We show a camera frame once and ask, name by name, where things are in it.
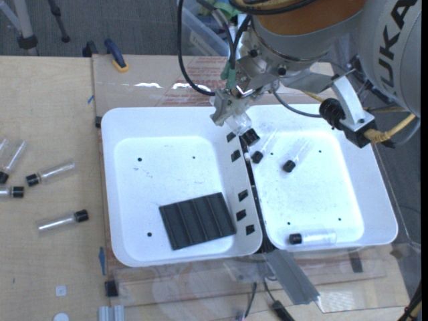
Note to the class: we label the black cylinder on white bracket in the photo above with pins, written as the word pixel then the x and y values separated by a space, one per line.
pixel 349 112

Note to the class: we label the black ribbed holder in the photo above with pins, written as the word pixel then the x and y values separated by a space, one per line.
pixel 197 221

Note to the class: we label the grey and black tripod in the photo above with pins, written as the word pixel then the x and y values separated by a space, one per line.
pixel 25 28

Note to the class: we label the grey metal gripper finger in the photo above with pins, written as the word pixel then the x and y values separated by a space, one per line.
pixel 221 107
pixel 241 105

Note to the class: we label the clear bottle with black cap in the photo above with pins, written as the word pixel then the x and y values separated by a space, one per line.
pixel 241 125
pixel 13 159
pixel 257 157
pixel 50 173
pixel 63 220
pixel 289 166
pixel 314 237
pixel 15 192

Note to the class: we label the clear plastic storage bin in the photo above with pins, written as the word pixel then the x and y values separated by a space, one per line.
pixel 200 25

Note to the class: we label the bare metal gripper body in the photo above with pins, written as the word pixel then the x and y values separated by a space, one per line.
pixel 259 70

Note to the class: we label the white plastic tray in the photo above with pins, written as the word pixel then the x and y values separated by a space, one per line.
pixel 167 166
pixel 311 192

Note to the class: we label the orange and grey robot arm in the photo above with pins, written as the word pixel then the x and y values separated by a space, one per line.
pixel 334 15

